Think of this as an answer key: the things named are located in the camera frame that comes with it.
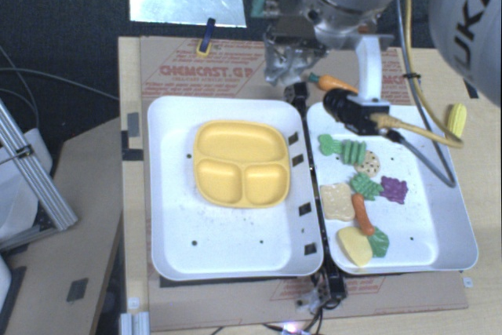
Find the yellow toy potato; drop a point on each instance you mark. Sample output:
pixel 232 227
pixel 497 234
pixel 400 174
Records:
pixel 355 247

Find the white plastic tray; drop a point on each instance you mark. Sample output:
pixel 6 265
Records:
pixel 235 235
pixel 423 223

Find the beige bread slice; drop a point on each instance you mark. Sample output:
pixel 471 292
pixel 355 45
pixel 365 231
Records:
pixel 336 202

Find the green lettuce leaf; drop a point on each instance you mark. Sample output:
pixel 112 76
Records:
pixel 380 243

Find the purple grapes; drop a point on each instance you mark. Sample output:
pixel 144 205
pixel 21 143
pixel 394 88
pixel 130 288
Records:
pixel 394 190

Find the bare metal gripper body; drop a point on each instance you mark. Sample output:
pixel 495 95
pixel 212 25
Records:
pixel 333 25

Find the yellow corn cob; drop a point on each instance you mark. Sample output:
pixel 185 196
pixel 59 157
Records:
pixel 457 119

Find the green ridged toy leaf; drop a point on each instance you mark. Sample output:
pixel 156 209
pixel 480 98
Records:
pixel 366 187

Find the green broccoli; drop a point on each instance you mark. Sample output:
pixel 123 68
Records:
pixel 327 145

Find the thin black and white rod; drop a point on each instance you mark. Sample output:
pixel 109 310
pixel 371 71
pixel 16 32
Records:
pixel 315 184

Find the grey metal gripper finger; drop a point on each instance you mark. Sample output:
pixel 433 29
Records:
pixel 279 66
pixel 306 59

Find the yellow divided plate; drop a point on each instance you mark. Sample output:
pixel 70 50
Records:
pixel 241 162

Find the brown cardboard board red print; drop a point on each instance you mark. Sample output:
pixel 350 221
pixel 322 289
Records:
pixel 219 62

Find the orange carrot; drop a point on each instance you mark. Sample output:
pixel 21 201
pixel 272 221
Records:
pixel 333 83

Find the beige chocolate chip biscuit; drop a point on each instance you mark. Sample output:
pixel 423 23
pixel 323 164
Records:
pixel 368 164

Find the green ribbed toy vegetable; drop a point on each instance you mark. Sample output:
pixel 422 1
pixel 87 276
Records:
pixel 353 151

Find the black cylinder on white bracket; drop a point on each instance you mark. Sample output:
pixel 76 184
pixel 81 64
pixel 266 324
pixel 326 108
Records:
pixel 366 66

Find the orange sausage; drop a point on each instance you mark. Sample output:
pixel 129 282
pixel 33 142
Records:
pixel 362 215

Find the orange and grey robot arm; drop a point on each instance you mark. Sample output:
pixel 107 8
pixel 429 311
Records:
pixel 463 12

